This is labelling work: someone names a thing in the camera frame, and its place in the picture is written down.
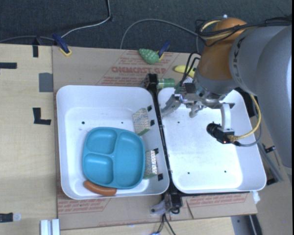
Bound blue divided plate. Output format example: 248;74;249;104
82;126;146;190

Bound green bottle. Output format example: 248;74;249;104
158;77;176;89

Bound yellow banana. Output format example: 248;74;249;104
173;65;196;78

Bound white and green carton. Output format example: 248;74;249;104
132;108;151;137
143;150;159;180

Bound orange sausage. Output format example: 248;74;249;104
83;180;118;197

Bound green grapes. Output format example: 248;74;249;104
138;48;160;65

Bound thin black rod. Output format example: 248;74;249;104
150;82;175;195

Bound black cylinder on white bracket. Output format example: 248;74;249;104
206;102;236;145

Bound white plastic tray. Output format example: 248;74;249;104
157;87;268;194
55;85;171;200

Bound brown cardboard board red print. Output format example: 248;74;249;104
51;45;258;230

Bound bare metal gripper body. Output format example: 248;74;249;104
173;82;227;109

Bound black block with thin wires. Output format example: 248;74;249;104
150;192;183;215
141;73;160;90

